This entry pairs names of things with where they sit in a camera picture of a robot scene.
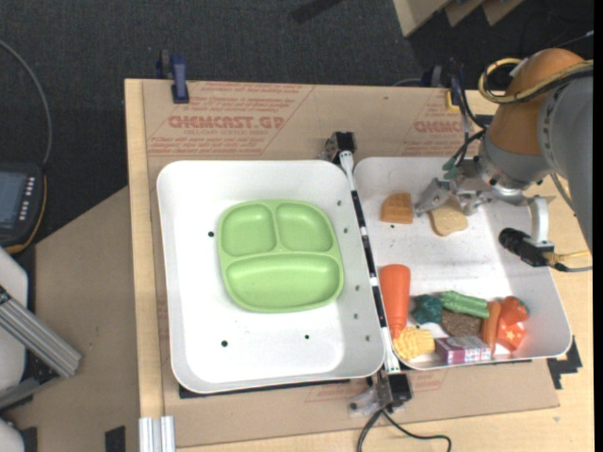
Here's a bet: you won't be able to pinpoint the yellow toy fries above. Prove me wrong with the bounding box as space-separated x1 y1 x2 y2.
392 326 436 362

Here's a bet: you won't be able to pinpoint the green divided plate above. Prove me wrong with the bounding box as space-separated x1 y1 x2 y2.
216 199 345 315

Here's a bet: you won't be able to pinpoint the brown round toy patty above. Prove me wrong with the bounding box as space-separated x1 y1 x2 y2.
441 309 483 339

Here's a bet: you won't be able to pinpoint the pink and white carton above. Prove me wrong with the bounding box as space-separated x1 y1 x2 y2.
433 335 494 365

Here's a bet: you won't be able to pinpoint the dark green toy broccoli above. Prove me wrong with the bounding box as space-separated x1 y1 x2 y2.
412 293 446 326

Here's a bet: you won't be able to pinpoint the thin black and white rod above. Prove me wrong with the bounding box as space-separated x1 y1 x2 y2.
339 150 401 374

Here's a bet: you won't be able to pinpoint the orange toy waffle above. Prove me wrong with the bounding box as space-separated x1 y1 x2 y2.
380 192 415 226

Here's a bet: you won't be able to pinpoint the black block with thin wires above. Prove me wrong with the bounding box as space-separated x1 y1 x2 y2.
349 372 415 417
323 131 357 164

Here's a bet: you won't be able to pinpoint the white plastic tray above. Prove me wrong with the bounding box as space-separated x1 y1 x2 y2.
352 156 574 372
155 159 386 395

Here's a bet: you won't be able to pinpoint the green toy asparagus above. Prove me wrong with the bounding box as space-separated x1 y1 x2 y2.
438 290 491 320

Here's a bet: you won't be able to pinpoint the large orange toy carrot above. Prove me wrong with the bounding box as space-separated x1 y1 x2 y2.
379 264 412 340

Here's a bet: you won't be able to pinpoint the beige toy bread slice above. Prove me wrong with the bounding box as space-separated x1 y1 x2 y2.
428 203 469 238

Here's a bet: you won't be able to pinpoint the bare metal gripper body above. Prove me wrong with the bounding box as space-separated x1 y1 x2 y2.
447 157 532 207

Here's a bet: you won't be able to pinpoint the black cylinder on white bracket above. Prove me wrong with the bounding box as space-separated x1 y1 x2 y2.
497 195 556 268

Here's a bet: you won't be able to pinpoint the small orange toy carrot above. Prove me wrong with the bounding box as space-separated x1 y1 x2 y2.
481 300 502 355

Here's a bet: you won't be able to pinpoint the brown cardboard board red print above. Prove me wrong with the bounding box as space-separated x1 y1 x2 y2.
140 80 562 447

